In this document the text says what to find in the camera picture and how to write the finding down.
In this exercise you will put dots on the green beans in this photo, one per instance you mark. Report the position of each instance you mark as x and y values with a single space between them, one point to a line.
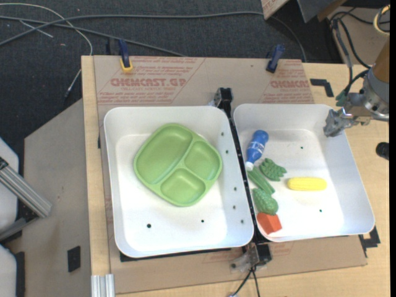
261 181

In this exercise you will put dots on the orange block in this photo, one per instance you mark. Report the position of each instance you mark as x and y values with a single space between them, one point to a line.
269 223

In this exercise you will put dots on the thin black rod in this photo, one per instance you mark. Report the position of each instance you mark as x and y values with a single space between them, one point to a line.
240 156

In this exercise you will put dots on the blue bottle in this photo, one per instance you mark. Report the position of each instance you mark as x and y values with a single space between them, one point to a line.
256 147

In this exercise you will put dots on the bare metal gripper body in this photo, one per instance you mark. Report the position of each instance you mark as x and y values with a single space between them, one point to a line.
359 107

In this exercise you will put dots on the green broccoli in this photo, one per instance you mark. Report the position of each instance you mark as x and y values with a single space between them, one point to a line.
266 201

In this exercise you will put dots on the yellow corn cob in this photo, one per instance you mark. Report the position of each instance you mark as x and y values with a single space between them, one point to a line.
307 184

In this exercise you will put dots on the green pea pods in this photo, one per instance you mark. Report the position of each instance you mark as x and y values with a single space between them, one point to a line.
272 169

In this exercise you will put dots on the green divided plate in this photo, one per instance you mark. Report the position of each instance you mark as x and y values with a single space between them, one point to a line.
167 162

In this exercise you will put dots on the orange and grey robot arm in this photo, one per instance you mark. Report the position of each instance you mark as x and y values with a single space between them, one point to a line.
381 63

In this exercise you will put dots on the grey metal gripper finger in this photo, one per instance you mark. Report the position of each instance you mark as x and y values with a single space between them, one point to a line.
332 124
346 124

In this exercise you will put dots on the white plastic tray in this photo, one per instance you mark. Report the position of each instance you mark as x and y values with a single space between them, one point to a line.
309 215
173 227

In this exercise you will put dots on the brown cardboard board red print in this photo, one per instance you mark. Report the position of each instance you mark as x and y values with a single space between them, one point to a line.
161 79

